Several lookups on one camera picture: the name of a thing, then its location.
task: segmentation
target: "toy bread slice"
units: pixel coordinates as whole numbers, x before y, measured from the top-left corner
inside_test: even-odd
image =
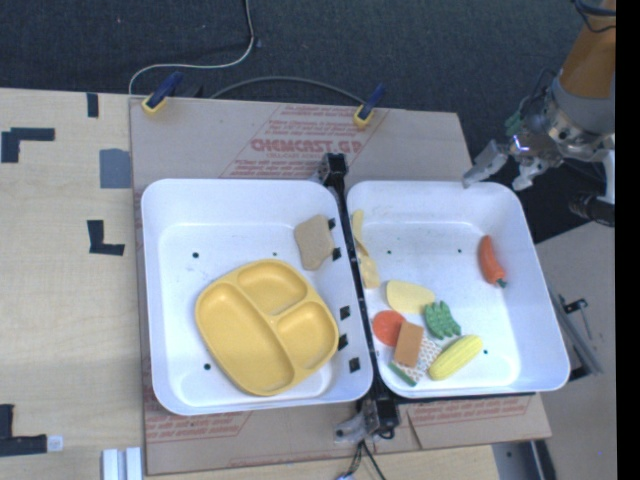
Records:
[[[316,215],[298,224],[294,236],[305,270],[318,270],[322,262],[333,254],[335,243],[329,221],[323,215]]]
[[[414,368],[418,363],[420,356],[420,346],[422,345],[422,337],[424,336],[424,328],[412,324],[405,320],[400,326],[398,334],[398,342],[393,354],[393,361],[410,368]]]

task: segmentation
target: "cardboard sheet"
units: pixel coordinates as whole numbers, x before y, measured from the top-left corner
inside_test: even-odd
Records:
[[[334,427],[355,414],[355,403],[183,417],[157,402],[146,332],[140,197],[163,178],[307,179],[327,152],[345,154],[347,189],[371,179],[458,180],[470,160],[457,116],[378,109],[360,131],[352,123],[355,107],[171,99],[149,117],[139,103],[131,99],[130,126],[147,474],[351,457],[354,446],[336,444]],[[401,405],[400,413],[395,437],[376,441],[376,453],[550,435],[538,395]]]

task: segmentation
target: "gray carpet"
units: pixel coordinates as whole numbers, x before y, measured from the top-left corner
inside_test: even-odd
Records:
[[[250,0],[256,47],[241,64],[185,70],[205,96],[254,77],[286,75],[367,97],[382,106],[456,112],[472,157],[533,88],[557,70],[582,22],[570,0]],[[225,64],[247,45],[242,0],[0,0],[0,86],[126,93],[156,63]],[[172,69],[146,72],[147,94]],[[305,84],[251,84],[226,98],[351,104]],[[509,183],[511,166],[495,177]],[[602,182],[565,165],[519,193],[542,241],[585,223],[567,208]]]

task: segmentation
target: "yellow divided plate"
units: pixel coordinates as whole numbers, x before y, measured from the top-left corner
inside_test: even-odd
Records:
[[[335,353],[329,308],[291,265],[261,260],[207,286],[196,324],[220,368],[242,390],[271,396],[316,372]]]

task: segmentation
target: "cable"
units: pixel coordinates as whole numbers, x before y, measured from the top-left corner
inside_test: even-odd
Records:
[[[387,441],[389,441],[395,437],[396,431],[390,428],[386,432],[378,432],[377,435],[378,437],[380,437],[380,439],[386,439]]]
[[[324,82],[318,82],[316,80],[311,80],[309,78],[301,78],[297,76],[263,76],[263,77],[251,78],[249,80],[238,82],[237,84],[233,84],[228,87],[225,87],[224,89],[221,89],[215,94],[213,94],[211,98],[212,99],[219,98],[222,94],[226,94],[230,91],[233,91],[234,89],[238,89],[239,87],[244,87],[245,85],[260,83],[260,82],[297,82],[297,83],[316,85],[318,87],[323,87],[325,89],[329,89],[331,91],[340,93],[343,96],[346,96],[347,98],[350,98],[358,103],[364,104],[364,100],[359,96],[356,96],[355,94],[345,91],[344,89],[336,87],[335,85],[330,85]]]
[[[578,14],[580,14],[580,17],[583,19],[583,21],[585,22],[585,24],[587,25],[587,27],[591,32],[601,33],[601,32],[610,30],[612,28],[616,28],[616,25],[615,25],[616,11],[615,10],[592,5],[588,3],[587,0],[571,0],[571,1],[573,2],[576,10],[578,11]],[[594,29],[591,26],[591,23],[589,22],[589,17],[602,18],[604,20],[613,21],[613,25],[608,25],[600,29]]]
[[[353,459],[351,459],[351,465],[349,466],[349,469],[347,469],[342,475],[340,475],[337,478],[337,480],[347,480],[347,479],[351,478],[353,476],[353,474],[358,470],[358,468],[360,467],[360,463],[362,462],[362,449],[363,448],[364,448],[364,451],[367,453],[367,456],[369,457],[369,460],[373,464],[373,467],[375,468],[376,472],[378,473],[378,476],[380,477],[380,480],[386,480],[385,476],[382,474],[382,470],[378,466],[378,463],[375,461],[375,459],[373,458],[373,455],[369,451],[369,448],[367,447],[367,443],[365,442],[364,439],[358,443],[358,446],[356,447],[355,454],[353,455]]]
[[[147,71],[150,71],[152,69],[158,69],[158,68],[172,68],[172,69],[203,69],[203,70],[209,70],[209,69],[225,69],[225,68],[230,68],[233,66],[236,66],[238,64],[240,64],[242,61],[244,61],[249,54],[251,53],[251,51],[253,50],[253,45],[255,43],[255,33],[253,30],[253,21],[251,20],[251,10],[250,10],[250,5],[249,5],[249,0],[243,0],[244,3],[244,8],[245,8],[245,15],[247,18],[247,25],[249,27],[249,34],[250,34],[250,39],[249,39],[249,45],[247,46],[247,49],[245,50],[245,52],[236,60],[229,62],[227,64],[217,64],[217,65],[197,65],[197,64],[153,64],[151,66],[147,66],[145,68],[140,69],[137,73],[135,73],[132,77],[131,80],[129,81],[129,94],[133,94],[133,84],[136,81],[136,79],[142,75],[143,73],[146,73]]]
[[[367,443],[365,441],[362,441],[362,447],[364,448],[364,451],[367,452],[367,455],[369,456],[369,460],[371,461],[371,464],[373,464],[373,467],[376,469],[378,476],[381,478],[381,480],[385,480],[385,477],[382,474],[382,471],[380,470],[378,463],[373,458],[373,455],[371,455],[371,452],[369,451],[369,448],[367,447]]]
[[[538,77],[536,78],[536,83],[533,86],[533,89],[531,90],[531,93],[529,94],[529,96],[525,97],[520,102],[518,112],[520,113],[521,117],[524,117],[527,115],[527,113],[529,112],[529,110],[531,109],[531,107],[533,106],[536,100],[546,95],[546,90],[541,90],[542,82],[544,80],[545,75],[548,75],[549,77],[554,78],[556,76],[556,73],[555,71],[552,71],[551,69],[548,69],[548,68],[543,68],[540,71],[540,73],[538,74]]]
[[[565,158],[563,161],[563,165],[573,170],[574,172],[584,176],[585,178],[588,178],[591,181],[596,181],[598,183],[607,182],[607,177],[602,172],[602,170],[598,168],[598,164],[589,162],[588,165],[591,167],[590,169],[591,172],[583,168],[583,162],[580,162],[580,164],[577,164],[577,163],[574,163],[574,159],[571,159],[571,158]]]

